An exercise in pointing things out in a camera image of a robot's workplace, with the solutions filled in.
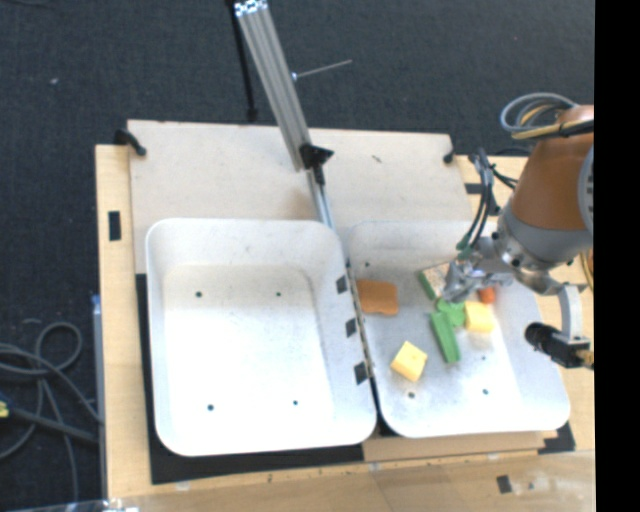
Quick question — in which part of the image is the white plastic tray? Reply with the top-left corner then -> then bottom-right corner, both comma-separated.
144,216 -> 378,458
344,219 -> 572,440

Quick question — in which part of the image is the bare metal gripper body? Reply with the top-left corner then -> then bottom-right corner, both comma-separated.
467,233 -> 563,297

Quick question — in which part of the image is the green-edged sandwich slice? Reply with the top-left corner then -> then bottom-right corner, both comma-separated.
417,264 -> 451,302

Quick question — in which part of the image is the brown bread slice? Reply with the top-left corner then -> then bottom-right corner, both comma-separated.
355,279 -> 400,318

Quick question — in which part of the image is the green bean pod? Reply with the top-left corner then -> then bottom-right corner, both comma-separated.
429,297 -> 467,365

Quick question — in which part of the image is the black cylinder on white bracket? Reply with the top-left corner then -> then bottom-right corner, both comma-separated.
523,282 -> 594,371

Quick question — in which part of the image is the thin black and white rod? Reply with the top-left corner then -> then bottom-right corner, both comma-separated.
345,258 -> 378,387

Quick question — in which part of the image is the pale wood board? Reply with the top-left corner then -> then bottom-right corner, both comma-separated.
126,118 -> 549,463

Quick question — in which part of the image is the yellow cheese block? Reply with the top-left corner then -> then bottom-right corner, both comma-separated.
463,299 -> 496,334
389,340 -> 430,384

